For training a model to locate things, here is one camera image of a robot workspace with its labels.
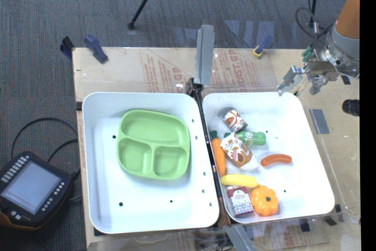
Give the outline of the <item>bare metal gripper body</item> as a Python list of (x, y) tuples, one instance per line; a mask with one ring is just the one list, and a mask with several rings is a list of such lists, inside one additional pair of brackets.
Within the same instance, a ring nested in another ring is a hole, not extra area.
[(309, 75), (322, 75), (331, 79), (338, 75), (358, 78), (360, 75), (360, 61), (346, 54), (341, 49), (314, 49), (308, 59), (304, 71)]

